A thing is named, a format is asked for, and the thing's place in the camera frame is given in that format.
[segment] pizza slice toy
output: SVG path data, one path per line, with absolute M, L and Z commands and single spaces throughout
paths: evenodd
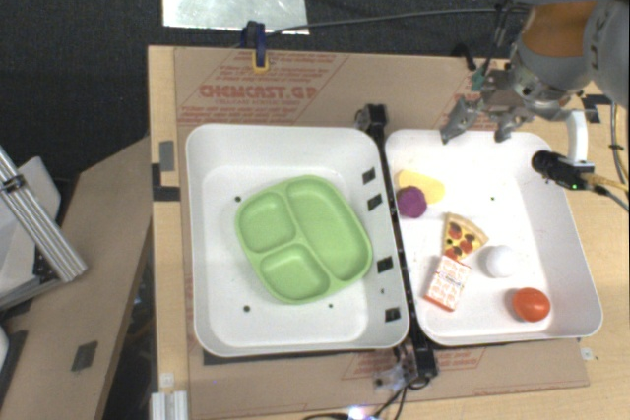
M 442 250 L 452 260 L 461 261 L 488 241 L 479 227 L 461 215 L 447 213 L 445 224 Z

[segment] purple ball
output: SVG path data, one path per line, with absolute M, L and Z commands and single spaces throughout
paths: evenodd
M 398 211 L 405 217 L 419 218 L 426 212 L 424 193 L 414 186 L 401 189 L 396 194 Z

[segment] white ball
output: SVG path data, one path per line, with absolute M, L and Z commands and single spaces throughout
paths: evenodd
M 497 245 L 486 254 L 485 266 L 495 278 L 505 278 L 513 275 L 518 269 L 519 256 L 512 247 Z

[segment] red tomato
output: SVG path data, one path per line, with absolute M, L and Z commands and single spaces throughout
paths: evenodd
M 517 315 L 527 322 L 538 322 L 549 315 L 551 303 L 543 292 L 531 287 L 520 289 L 512 298 Z

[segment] green plastic plate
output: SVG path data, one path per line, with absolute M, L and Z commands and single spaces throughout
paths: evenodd
M 267 289 L 286 303 L 328 296 L 362 278 L 372 246 L 346 199 L 326 179 L 304 175 L 245 200 L 236 234 Z

